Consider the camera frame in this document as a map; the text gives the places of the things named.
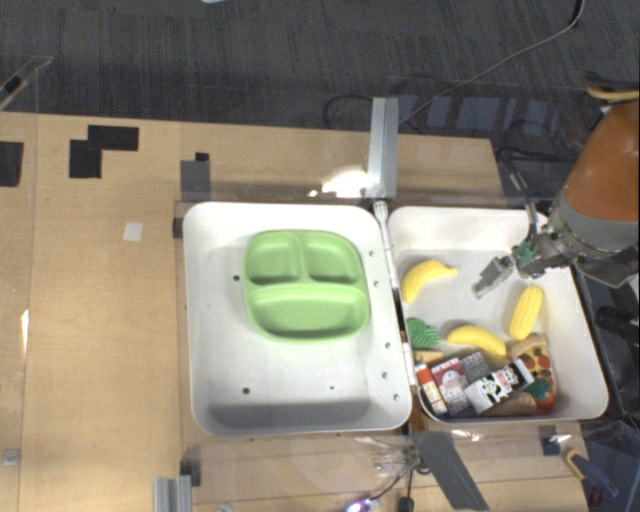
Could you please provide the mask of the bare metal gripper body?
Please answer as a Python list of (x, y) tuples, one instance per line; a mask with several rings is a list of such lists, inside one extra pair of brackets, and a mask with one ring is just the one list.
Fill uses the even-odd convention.
[(563, 219), (549, 219), (543, 226), (530, 224), (524, 240), (514, 247), (516, 269), (531, 279), (540, 278), (547, 269), (584, 263), (588, 256), (587, 246)]

